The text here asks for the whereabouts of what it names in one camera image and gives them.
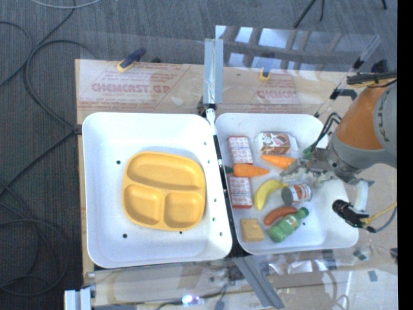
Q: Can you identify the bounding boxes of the yellow banana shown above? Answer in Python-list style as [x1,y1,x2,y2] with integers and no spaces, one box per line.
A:
[254,178,289,212]

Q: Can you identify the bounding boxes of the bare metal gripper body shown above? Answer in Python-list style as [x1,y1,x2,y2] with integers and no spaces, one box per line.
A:
[303,147,348,183]

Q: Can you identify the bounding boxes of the yellow biscuit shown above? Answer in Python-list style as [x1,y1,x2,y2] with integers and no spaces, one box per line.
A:
[239,218,266,243]

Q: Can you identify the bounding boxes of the yellow divided plate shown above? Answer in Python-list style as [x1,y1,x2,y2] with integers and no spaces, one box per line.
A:
[121,150,208,233]

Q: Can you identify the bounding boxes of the orange and white can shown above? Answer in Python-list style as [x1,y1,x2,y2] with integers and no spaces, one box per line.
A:
[281,182,314,207]

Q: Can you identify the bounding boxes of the brown and white bread packet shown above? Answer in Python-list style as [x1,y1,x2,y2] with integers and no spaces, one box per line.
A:
[256,131,299,156]

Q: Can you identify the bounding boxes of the red and white packet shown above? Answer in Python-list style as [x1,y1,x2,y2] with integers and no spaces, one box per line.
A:
[226,135,254,165]
[228,176,254,210]

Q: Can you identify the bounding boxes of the white plastic tray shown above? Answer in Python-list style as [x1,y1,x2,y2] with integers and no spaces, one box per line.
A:
[214,112,360,256]
[81,112,234,269]

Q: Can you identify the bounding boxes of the black cylinder on white bracket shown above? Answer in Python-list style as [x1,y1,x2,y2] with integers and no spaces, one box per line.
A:
[332,179,370,229]

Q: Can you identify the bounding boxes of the brown cardboard board red print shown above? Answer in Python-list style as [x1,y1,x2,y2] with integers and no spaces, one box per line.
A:
[74,59,398,307]

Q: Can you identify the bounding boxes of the orange-red sausage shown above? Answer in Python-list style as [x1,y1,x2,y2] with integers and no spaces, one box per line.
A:
[263,205,298,227]

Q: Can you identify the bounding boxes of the green bottle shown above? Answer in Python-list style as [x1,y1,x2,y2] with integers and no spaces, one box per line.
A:
[268,207,310,243]

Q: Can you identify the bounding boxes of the orange carrot with green top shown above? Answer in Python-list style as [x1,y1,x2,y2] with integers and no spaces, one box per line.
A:
[224,163,270,178]

